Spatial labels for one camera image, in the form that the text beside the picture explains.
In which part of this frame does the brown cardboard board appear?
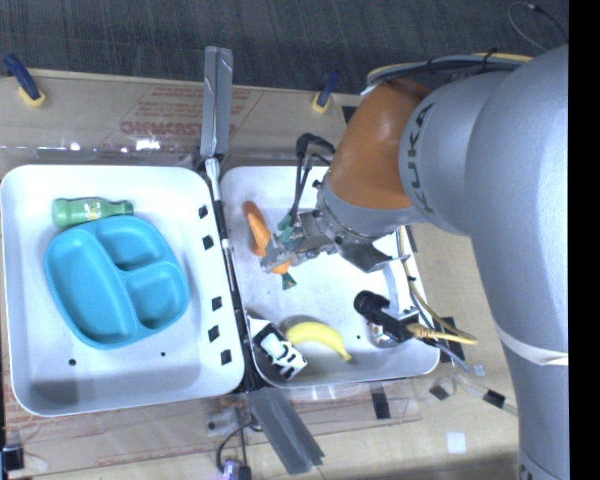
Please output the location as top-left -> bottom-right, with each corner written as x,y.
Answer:
0,69 -> 519,477

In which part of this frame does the green bottle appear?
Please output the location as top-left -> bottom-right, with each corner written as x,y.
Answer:
52,196 -> 135,228

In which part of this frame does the orange carrot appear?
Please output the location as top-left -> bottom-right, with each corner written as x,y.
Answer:
242,200 -> 299,290

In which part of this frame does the white plastic tray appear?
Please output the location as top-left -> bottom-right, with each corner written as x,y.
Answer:
218,165 -> 441,390
0,163 -> 246,418

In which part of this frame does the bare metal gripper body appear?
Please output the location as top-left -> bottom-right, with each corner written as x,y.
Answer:
285,209 -> 407,274

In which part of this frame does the yellow banana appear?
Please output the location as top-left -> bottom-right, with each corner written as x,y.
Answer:
284,320 -> 354,363

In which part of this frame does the thin black and white rod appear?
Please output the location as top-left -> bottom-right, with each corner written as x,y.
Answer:
204,156 -> 254,392

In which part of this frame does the blue divided plate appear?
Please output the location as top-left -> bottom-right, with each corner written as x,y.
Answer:
43,215 -> 191,350

